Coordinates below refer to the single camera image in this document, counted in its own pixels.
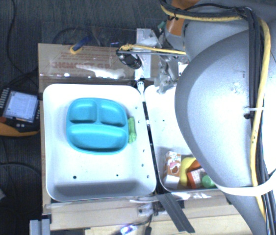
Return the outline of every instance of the green ball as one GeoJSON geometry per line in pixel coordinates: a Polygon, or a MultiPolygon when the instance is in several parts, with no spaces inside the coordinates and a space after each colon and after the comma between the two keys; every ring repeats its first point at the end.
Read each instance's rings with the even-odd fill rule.
{"type": "Polygon", "coordinates": [[[204,188],[212,188],[215,187],[213,180],[209,177],[209,175],[205,175],[202,178],[202,185],[204,188]]]}

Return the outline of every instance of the metal bracket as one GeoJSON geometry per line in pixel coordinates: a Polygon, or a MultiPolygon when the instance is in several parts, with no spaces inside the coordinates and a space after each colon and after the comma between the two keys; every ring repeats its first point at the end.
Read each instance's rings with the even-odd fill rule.
{"type": "Polygon", "coordinates": [[[30,235],[50,235],[50,220],[30,220],[30,235]]]}
{"type": "Polygon", "coordinates": [[[179,232],[195,233],[195,229],[171,193],[159,194],[156,197],[171,217],[179,232]]]}

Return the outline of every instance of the white tray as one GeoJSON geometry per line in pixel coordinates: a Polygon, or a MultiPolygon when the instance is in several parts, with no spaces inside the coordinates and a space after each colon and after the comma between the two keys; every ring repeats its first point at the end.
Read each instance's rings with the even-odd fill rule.
{"type": "Polygon", "coordinates": [[[57,201],[147,196],[156,187],[146,119],[139,92],[121,85],[52,84],[43,93],[46,188],[57,201]],[[66,115],[77,98],[97,97],[121,104],[135,119],[137,140],[117,154],[74,150],[66,138],[66,115]]]}
{"type": "Polygon", "coordinates": [[[189,191],[189,188],[182,186],[178,186],[178,189],[168,188],[162,182],[165,155],[168,151],[180,153],[182,158],[193,155],[178,127],[175,114],[176,87],[170,88],[164,94],[159,94],[157,90],[158,87],[154,85],[148,86],[145,100],[160,181],[168,191],[189,191]]]}

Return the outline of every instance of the white strap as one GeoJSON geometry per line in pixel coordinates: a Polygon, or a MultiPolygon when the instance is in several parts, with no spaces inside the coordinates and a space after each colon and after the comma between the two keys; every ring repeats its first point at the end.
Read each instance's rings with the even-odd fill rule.
{"type": "Polygon", "coordinates": [[[223,187],[218,184],[215,184],[218,189],[222,192],[231,194],[231,195],[238,195],[238,196],[249,196],[249,197],[256,197],[264,195],[265,193],[271,191],[276,185],[276,169],[270,178],[263,184],[255,186],[255,187],[236,187],[236,188],[229,188],[223,187]]]}
{"type": "Polygon", "coordinates": [[[245,108],[245,111],[246,111],[246,112],[264,111],[264,107],[258,107],[258,108],[249,108],[249,107],[246,107],[246,108],[245,108]]]}

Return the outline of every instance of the gray robot arm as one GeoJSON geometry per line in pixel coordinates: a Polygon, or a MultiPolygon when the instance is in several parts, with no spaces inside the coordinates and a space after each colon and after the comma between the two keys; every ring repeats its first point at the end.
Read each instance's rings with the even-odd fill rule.
{"type": "MultiPolygon", "coordinates": [[[[261,169],[266,175],[265,182],[276,169],[276,7],[247,0],[200,0],[198,4],[210,3],[238,10],[250,9],[267,23],[270,30],[269,74],[257,149],[258,160],[261,154],[263,156],[261,169]]],[[[202,6],[192,11],[213,13],[224,9],[202,6]]],[[[254,107],[250,105],[250,90],[257,88],[250,86],[250,55],[253,54],[250,34],[248,20],[185,20],[180,38],[190,63],[176,86],[175,109],[179,128],[209,176],[227,188],[252,186],[249,108],[254,107]]],[[[174,45],[174,36],[167,36],[174,45]]],[[[269,219],[274,223],[270,234],[276,234],[276,182],[270,193],[260,197],[264,201],[265,217],[256,197],[225,195],[253,234],[267,234],[269,219]]]]}

